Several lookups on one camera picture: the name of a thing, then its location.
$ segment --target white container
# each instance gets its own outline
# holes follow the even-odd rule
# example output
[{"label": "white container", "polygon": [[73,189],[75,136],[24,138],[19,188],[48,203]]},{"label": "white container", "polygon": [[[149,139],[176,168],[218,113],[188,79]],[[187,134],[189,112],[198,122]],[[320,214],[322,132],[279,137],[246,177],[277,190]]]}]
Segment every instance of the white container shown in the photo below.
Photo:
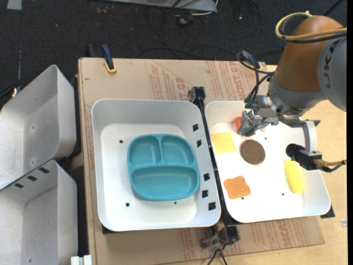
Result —
[{"label": "white container", "polygon": [[[207,227],[218,222],[217,186],[197,106],[186,101],[102,99],[93,105],[92,123],[98,214],[107,229]],[[127,150],[134,138],[147,134],[179,135],[190,143],[200,170],[200,188],[195,194],[166,202],[147,201],[134,194]]]},{"label": "white container", "polygon": [[0,192],[0,264],[68,265],[78,252],[77,187],[49,161]]},{"label": "white container", "polygon": [[[217,154],[216,163],[229,214],[239,222],[298,218],[322,215],[329,211],[330,198],[319,170],[307,171],[300,167],[304,191],[291,192],[284,164],[288,144],[305,146],[301,128],[290,128],[279,123],[244,137],[236,132],[234,121],[242,115],[244,102],[216,101],[206,106],[205,114],[210,134],[231,133],[235,152]],[[265,149],[265,160],[258,165],[246,163],[240,155],[240,145],[245,140],[255,140]],[[223,182],[243,176],[251,194],[244,199],[229,199]]]},{"label": "white container", "polygon": [[74,92],[52,65],[7,102],[0,113],[0,190],[76,144]]}]

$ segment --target black carpet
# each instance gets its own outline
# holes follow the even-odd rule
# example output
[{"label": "black carpet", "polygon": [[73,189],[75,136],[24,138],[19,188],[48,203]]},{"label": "black carpet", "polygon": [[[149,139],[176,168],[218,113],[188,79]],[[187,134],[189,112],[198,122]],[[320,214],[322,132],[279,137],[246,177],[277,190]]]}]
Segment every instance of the black carpet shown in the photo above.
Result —
[{"label": "black carpet", "polygon": [[[277,22],[294,12],[322,15],[337,1],[220,0],[217,14],[180,27],[175,15],[187,11],[177,7],[167,13],[136,4],[22,0],[22,10],[9,10],[0,0],[0,91],[18,79],[25,87],[52,64],[71,78],[88,44],[98,56],[107,44],[116,58],[236,60],[247,50],[276,64],[285,46],[275,35]],[[328,16],[347,26],[347,0]],[[0,107],[8,98],[0,98]]]}]

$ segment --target blue divided plate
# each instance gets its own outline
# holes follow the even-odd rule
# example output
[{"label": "blue divided plate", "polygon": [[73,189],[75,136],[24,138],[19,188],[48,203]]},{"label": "blue divided plate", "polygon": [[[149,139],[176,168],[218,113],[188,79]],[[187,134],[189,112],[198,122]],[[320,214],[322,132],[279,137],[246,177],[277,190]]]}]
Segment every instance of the blue divided plate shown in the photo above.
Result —
[{"label": "blue divided plate", "polygon": [[132,189],[153,201],[183,199],[200,185],[191,145],[181,136],[150,134],[135,138],[127,151]]}]

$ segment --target brown cookie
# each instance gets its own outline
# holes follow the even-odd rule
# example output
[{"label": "brown cookie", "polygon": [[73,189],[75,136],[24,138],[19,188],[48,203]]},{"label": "brown cookie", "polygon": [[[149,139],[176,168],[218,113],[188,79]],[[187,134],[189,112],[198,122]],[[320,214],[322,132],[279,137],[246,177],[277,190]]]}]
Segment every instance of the brown cookie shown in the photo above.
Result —
[{"label": "brown cookie", "polygon": [[240,155],[249,164],[257,165],[263,162],[266,157],[265,149],[255,140],[245,140],[240,145]]}]

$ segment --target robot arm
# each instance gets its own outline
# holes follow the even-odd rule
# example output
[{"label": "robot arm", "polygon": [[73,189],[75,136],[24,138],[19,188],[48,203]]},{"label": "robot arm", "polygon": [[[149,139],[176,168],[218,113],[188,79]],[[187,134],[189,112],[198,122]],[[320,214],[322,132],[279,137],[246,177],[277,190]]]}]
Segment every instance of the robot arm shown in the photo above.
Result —
[{"label": "robot arm", "polygon": [[245,106],[250,111],[243,111],[239,133],[251,136],[279,122],[302,128],[306,146],[289,145],[287,155],[305,169],[328,171],[316,150],[315,126],[320,121],[302,121],[301,116],[326,99],[346,111],[346,28],[325,16],[300,15],[307,15],[307,19],[289,38],[279,31],[286,20],[277,25],[277,35],[289,42],[276,72],[269,77],[267,95],[256,96]]}]

